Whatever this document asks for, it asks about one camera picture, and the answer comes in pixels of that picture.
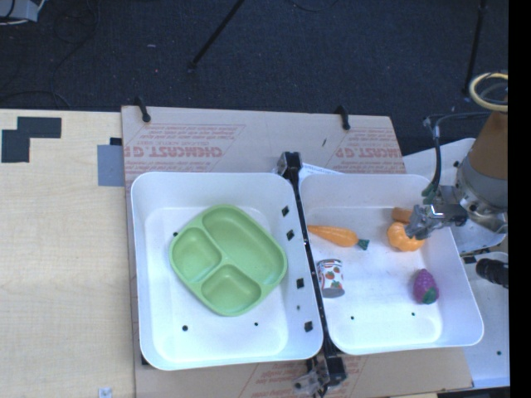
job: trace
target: black fabric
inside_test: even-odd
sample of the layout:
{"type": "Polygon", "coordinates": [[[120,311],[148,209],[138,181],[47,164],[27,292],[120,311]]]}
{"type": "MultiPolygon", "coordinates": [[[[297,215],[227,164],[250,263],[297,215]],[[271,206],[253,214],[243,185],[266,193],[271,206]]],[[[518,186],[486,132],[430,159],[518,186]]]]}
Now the black fabric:
{"type": "MultiPolygon", "coordinates": [[[[0,27],[0,108],[341,105],[390,116],[404,155],[433,147],[427,115],[480,109],[462,90],[481,0],[245,0],[190,73],[237,1],[48,0],[38,22],[0,27]]],[[[486,3],[475,75],[509,68],[509,0],[486,3]]],[[[448,121],[441,143],[482,124],[448,121]]]]}

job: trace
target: light wood surface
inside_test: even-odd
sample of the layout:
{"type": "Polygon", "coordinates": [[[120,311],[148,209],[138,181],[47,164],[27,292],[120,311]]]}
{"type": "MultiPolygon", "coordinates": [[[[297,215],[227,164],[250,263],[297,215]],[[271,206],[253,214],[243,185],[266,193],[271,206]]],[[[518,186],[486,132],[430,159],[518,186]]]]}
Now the light wood surface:
{"type": "Polygon", "coordinates": [[[0,163],[0,396],[132,397],[125,193],[95,163],[120,114],[3,110],[0,129],[17,116],[61,117],[62,134],[0,163]]]}

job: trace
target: can label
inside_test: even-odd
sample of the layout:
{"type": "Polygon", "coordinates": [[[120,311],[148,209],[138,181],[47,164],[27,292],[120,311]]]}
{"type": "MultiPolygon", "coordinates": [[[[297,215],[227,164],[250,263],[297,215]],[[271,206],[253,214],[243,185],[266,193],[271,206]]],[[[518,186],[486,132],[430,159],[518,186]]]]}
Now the can label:
{"type": "Polygon", "coordinates": [[[317,263],[319,286],[324,298],[337,298],[343,289],[343,264],[340,260],[321,260],[317,263]]]}

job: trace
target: yellow ring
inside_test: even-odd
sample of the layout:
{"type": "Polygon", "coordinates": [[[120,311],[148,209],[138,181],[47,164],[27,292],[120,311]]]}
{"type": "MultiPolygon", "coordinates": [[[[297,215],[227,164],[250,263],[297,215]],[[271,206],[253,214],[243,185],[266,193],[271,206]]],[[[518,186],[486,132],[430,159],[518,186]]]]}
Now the yellow ring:
{"type": "Polygon", "coordinates": [[[509,81],[509,75],[507,74],[502,74],[501,72],[495,72],[494,74],[490,73],[490,72],[487,72],[486,74],[483,74],[483,75],[478,75],[476,76],[471,82],[470,82],[470,86],[469,86],[469,93],[470,93],[470,97],[472,98],[472,100],[474,100],[474,102],[476,102],[479,106],[482,106],[486,109],[490,109],[490,110],[495,110],[495,111],[498,111],[498,112],[505,112],[507,113],[508,112],[508,105],[506,104],[493,104],[493,103],[490,103],[490,102],[487,102],[483,99],[481,99],[478,94],[476,93],[475,91],[475,87],[482,81],[484,80],[485,78],[501,78],[503,80],[507,80],[509,81]]]}

